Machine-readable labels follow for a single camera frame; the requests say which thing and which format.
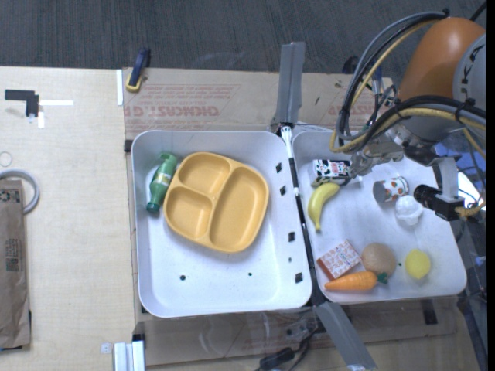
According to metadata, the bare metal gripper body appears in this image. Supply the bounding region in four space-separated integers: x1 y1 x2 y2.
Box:
362 126 414 165

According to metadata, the cow print carton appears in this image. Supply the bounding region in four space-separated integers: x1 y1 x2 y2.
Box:
312 158 353 187

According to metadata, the small white can orange print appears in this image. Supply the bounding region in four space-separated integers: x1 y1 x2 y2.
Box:
372 175 410 205

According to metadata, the yellow banana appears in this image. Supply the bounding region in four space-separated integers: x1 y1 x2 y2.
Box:
307 182 341 233

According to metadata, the white plastic tray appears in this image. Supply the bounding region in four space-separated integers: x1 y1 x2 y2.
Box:
291 129 469 306
130 129 313 319

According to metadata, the white crumpled lump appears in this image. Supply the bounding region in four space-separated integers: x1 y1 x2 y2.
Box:
394 194 425 227

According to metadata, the orange and white carton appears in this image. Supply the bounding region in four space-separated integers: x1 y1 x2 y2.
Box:
316 239 363 281

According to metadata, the brown kiwi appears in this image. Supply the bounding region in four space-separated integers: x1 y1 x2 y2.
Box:
360 242 398 277

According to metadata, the orange carrot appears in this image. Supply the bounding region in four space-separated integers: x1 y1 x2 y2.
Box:
323 271 389 293

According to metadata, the yellow lemon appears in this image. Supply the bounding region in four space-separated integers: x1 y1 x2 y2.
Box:
404 248 432 281

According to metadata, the yellow divided plate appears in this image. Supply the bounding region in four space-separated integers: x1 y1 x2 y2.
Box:
162 151 271 254

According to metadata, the brown cardboard board red print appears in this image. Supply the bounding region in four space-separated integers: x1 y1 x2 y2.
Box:
122 66 466 366

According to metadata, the green plastic bottle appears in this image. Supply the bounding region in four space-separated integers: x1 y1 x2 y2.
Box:
145 151 179 214

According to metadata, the brown paper bag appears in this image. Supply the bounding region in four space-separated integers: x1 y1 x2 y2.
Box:
0 179 32 351

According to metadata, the black cylinder on white bracket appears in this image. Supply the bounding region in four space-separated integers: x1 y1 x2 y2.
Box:
413 156 466 222

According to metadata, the black block with thin wires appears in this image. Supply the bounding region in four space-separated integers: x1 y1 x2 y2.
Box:
270 119 295 134

